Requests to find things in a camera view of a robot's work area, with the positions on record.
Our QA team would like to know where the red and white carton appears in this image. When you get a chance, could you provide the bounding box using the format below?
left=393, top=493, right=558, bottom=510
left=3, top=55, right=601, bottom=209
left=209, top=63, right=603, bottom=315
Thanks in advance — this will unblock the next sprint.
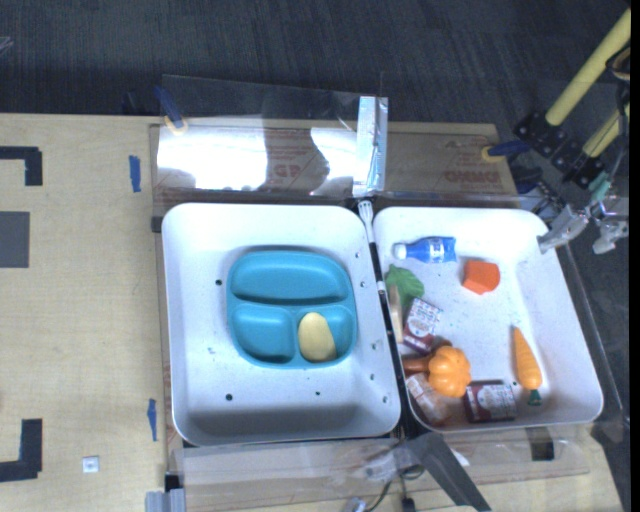
left=401, top=297, right=445, bottom=356

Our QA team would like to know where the clear packet with red print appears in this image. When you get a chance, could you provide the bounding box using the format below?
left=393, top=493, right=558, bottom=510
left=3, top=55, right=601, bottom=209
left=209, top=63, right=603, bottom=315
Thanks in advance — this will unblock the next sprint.
left=405, top=372, right=452, bottom=427

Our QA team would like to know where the orange toy pumpkin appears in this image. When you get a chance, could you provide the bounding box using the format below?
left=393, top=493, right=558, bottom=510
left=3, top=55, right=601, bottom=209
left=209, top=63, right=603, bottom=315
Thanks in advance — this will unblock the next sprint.
left=426, top=345, right=473, bottom=400

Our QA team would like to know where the brown toy sausage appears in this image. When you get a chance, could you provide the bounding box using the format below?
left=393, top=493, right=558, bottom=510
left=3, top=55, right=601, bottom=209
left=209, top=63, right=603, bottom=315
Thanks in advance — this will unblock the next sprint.
left=401, top=338, right=454, bottom=377

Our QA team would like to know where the green toy lettuce leaf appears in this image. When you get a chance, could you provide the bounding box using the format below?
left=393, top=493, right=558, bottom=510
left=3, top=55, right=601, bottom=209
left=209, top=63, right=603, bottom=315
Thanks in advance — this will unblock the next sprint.
left=384, top=264, right=426, bottom=312

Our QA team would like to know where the blue divided plate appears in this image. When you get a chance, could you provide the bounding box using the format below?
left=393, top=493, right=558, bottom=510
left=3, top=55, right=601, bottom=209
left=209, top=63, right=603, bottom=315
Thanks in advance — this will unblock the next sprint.
left=225, top=249, right=358, bottom=371

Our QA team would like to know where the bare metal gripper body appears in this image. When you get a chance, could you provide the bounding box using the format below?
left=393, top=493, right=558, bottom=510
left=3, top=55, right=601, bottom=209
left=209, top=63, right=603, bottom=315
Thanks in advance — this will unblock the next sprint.
left=583, top=196, right=631, bottom=227

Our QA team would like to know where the yellow toy potato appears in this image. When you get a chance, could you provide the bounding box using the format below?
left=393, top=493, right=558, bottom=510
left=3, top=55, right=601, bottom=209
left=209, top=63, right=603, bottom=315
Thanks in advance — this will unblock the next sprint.
left=297, top=311, right=338, bottom=364

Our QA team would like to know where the orange toy block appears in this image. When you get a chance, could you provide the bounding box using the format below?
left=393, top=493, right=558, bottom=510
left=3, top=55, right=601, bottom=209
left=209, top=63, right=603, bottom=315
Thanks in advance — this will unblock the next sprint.
left=460, top=258, right=502, bottom=296

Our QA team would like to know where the white plastic tray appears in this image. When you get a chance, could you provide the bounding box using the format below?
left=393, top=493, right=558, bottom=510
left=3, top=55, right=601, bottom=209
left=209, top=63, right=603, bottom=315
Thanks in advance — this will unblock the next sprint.
left=371, top=205, right=605, bottom=434
left=160, top=201, right=403, bottom=448

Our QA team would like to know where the orange toy carrot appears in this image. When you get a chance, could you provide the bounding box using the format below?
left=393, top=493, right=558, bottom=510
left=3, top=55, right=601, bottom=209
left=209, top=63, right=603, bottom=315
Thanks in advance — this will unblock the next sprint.
left=511, top=325, right=544, bottom=407

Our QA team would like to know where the blue and white bottle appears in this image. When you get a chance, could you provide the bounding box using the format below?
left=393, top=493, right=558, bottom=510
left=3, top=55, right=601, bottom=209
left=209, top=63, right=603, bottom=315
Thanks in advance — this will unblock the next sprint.
left=391, top=235, right=458, bottom=265

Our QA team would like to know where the tan toy bread slice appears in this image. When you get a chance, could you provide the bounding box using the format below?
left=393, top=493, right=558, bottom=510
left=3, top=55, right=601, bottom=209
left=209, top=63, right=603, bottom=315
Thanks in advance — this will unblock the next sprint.
left=389, top=284, right=406, bottom=345

